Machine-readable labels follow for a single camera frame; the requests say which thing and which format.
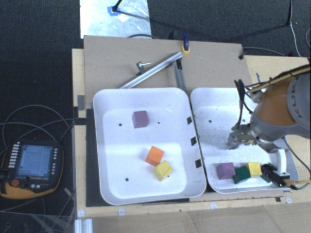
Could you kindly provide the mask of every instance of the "cable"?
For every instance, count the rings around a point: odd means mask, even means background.
[[[133,34],[133,35],[130,35],[128,36],[127,38],[134,38],[134,37],[139,37],[139,36],[145,36],[145,37],[150,37],[152,39],[159,39],[153,35],[150,35],[150,34],[145,34],[145,33],[137,33],[137,34]]]
[[[41,125],[40,127],[41,128],[43,128],[43,127],[46,127],[46,126],[49,126],[49,125],[51,125],[51,124],[55,124],[55,123],[58,123],[58,122],[62,122],[63,120],[61,119],[61,120],[56,120],[56,121],[53,121],[53,122],[50,122],[50,123],[47,123],[47,124],[43,124],[43,125]],[[33,130],[30,130],[30,131],[28,131],[27,133],[25,133],[25,134],[23,134],[23,135],[21,135],[19,138],[23,138],[24,136],[27,136],[27,135],[29,135],[30,133],[32,133],[32,132],[34,132],[34,131],[36,131],[36,130],[38,130],[37,128],[35,128],[35,129],[33,129]],[[0,156],[4,153],[6,151],[6,149],[3,149],[1,152],[0,152]]]
[[[288,144],[287,139],[284,137],[283,138],[286,146],[288,147],[288,149],[292,152],[292,154],[297,158],[297,160],[309,171],[310,173],[310,179],[311,179],[311,170],[310,168],[296,155],[296,153],[294,152],[294,150],[291,148],[291,146]],[[306,183],[305,185],[303,185],[302,187],[295,187],[295,190],[301,190],[304,189],[305,187],[307,187],[309,185],[309,183]]]
[[[6,124],[25,125],[25,126],[31,126],[31,127],[37,128],[38,130],[41,130],[44,133],[48,134],[50,138],[52,138],[54,141],[56,141],[55,137],[53,135],[51,135],[51,133],[49,133],[47,130],[43,129],[42,127],[34,125],[32,123],[28,123],[28,122],[8,122]]]
[[[11,118],[12,115],[14,115],[16,112],[22,110],[22,109],[25,109],[25,108],[29,108],[29,107],[39,107],[39,108],[45,108],[45,109],[48,109],[52,112],[54,112],[55,114],[57,114],[63,121],[64,123],[67,125],[67,127],[69,127],[69,124],[66,122],[66,120],[63,118],[63,116],[61,114],[59,114],[56,110],[48,107],[48,106],[45,106],[45,105],[40,105],[40,104],[31,104],[31,105],[26,105],[26,106],[22,106],[18,109],[16,109],[15,111],[13,111],[5,120],[4,122],[4,125],[3,125],[3,128],[2,128],[2,140],[3,140],[3,143],[4,143],[4,146],[5,148],[7,149],[8,146],[6,144],[6,141],[5,141],[5,127],[6,127],[6,124],[7,122],[9,121],[9,119]]]
[[[252,99],[251,96],[247,92],[245,92],[245,95],[248,96],[250,99]]]
[[[14,209],[19,208],[19,207],[22,207],[22,206],[24,206],[24,205],[26,205],[26,204],[30,204],[30,203],[34,202],[35,200],[37,200],[37,199],[33,199],[33,200],[30,200],[30,201],[27,201],[27,202],[25,202],[25,203],[23,203],[23,204],[20,204],[20,205],[17,205],[17,206],[14,206],[14,207],[11,207],[11,208],[2,210],[2,211],[0,211],[0,212],[7,212],[7,211],[14,210]]]
[[[249,112],[249,114],[252,114],[253,111],[250,108],[248,108],[248,106],[246,105],[245,101],[243,101],[243,104],[244,104],[245,109]]]
[[[244,84],[243,84],[242,80],[238,80],[238,81],[235,80],[234,84],[238,90],[238,94],[239,94],[239,98],[240,98],[240,115],[239,115],[238,122],[235,124],[235,126],[233,126],[233,128],[237,130],[240,127],[241,120],[242,120],[243,104],[244,104],[244,97],[245,97],[245,88],[244,88]]]
[[[43,225],[41,227],[40,233],[44,230],[44,224],[45,224],[45,215],[47,214],[47,208],[44,197],[42,197],[42,204],[43,204]]]
[[[264,88],[267,88],[273,84],[276,84],[282,80],[288,79],[290,77],[294,77],[300,74],[304,74],[304,73],[308,73],[310,72],[310,64],[307,65],[303,65],[297,68],[294,68],[292,70],[286,71],[286,72],[282,72],[281,74],[277,75],[276,77],[270,79],[267,82],[263,82],[263,83],[259,83],[258,86],[252,88],[251,90],[248,90],[248,92],[256,92],[256,91],[260,91]]]
[[[74,194],[75,194],[75,190],[74,190],[73,193],[70,195],[69,199],[66,201],[66,203],[65,203],[65,205],[64,205],[64,207],[63,207],[63,209],[61,210],[61,212],[60,212],[59,215],[57,216],[57,219],[55,220],[54,224],[52,225],[51,230],[54,230],[54,227],[55,227],[56,223],[58,222],[60,216],[62,215],[64,209],[66,208],[67,204],[70,202],[70,200],[72,199],[72,197],[73,197]]]
[[[62,137],[59,140],[60,142],[64,139],[64,137],[69,132],[69,130],[73,127],[73,125],[74,125],[74,122],[72,122],[71,125],[66,129],[65,133],[62,135]]]
[[[280,53],[280,52],[277,52],[277,51],[274,51],[274,50],[270,50],[270,49],[256,48],[256,47],[244,47],[243,49],[244,49],[244,50],[245,50],[245,49],[256,49],[256,50],[262,50],[262,51],[272,52],[272,53],[278,54],[278,55],[280,55],[280,56],[285,56],[283,53]]]
[[[308,29],[306,32],[306,43],[307,43],[308,47],[310,48],[310,43],[308,42],[308,33],[309,32],[310,32],[310,29]]]
[[[300,53],[299,53],[299,51],[298,51],[298,46],[297,46],[297,42],[296,42],[296,35],[295,35],[294,29],[293,29],[292,22],[290,23],[290,28],[291,28],[291,30],[292,30],[292,32],[293,32],[293,35],[294,35],[294,41],[295,41],[296,51],[297,51],[299,57],[301,57],[301,55],[300,55]]]

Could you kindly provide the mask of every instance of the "cardboard sheet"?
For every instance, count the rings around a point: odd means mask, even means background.
[[[136,63],[154,66],[181,51],[182,41],[139,38],[84,37],[86,107],[96,92],[118,88],[138,74]],[[251,83],[240,44],[193,42],[182,58],[187,92],[197,87],[234,87],[235,79]],[[166,68],[140,83],[140,88],[177,87],[174,69]]]

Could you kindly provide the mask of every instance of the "black carpet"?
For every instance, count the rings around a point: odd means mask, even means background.
[[[177,30],[181,38],[185,29],[190,40],[235,42],[244,47],[272,49],[284,55],[298,56],[291,28],[285,26],[290,0],[147,0],[152,34],[159,38]],[[73,118],[71,49],[81,48],[79,0],[0,0],[0,123],[15,109],[28,104],[44,104],[65,118]],[[293,29],[300,54],[310,57],[305,34],[310,28],[311,0],[294,0]],[[259,50],[247,54],[275,55]],[[26,109],[11,120],[38,125],[58,118],[42,109]],[[18,137],[28,128],[7,127],[6,140]],[[66,130],[59,123],[50,127],[58,139]],[[46,138],[42,133],[32,138]],[[65,170],[59,189],[14,212],[69,215],[73,202],[64,205],[74,192],[72,182],[71,136],[62,141]],[[23,201],[0,199],[0,210]],[[9,220],[1,214],[1,227]],[[15,222],[21,232],[31,220]]]

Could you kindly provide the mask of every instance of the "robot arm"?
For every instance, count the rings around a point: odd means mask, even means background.
[[[242,107],[245,105],[244,85],[241,80],[235,84],[240,96],[241,113],[229,135],[228,148],[236,149],[240,144],[257,144],[268,153],[276,152],[278,167],[265,164],[261,167],[263,174],[278,186],[287,185],[296,190],[304,188],[307,184],[300,188],[294,184],[309,183],[310,180],[289,180],[284,150],[290,147],[286,139],[284,141],[287,147],[281,148],[279,143],[288,134],[310,139],[310,65],[281,73],[270,81],[249,89],[247,93],[258,105],[248,124],[240,124]]]
[[[230,134],[230,149],[240,144],[258,144],[271,152],[278,149],[274,141],[288,134],[310,139],[310,65],[303,66],[299,72],[296,76],[287,72],[283,76],[288,77],[284,79],[279,78],[280,74],[272,79],[279,79],[275,84],[266,84],[264,93],[260,86],[248,91],[258,105],[250,123],[237,125]]]

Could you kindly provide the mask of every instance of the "red emergency stop button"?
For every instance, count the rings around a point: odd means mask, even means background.
[[[20,184],[20,182],[17,179],[14,179],[14,180],[11,181],[11,186],[12,187],[19,187],[19,184]]]

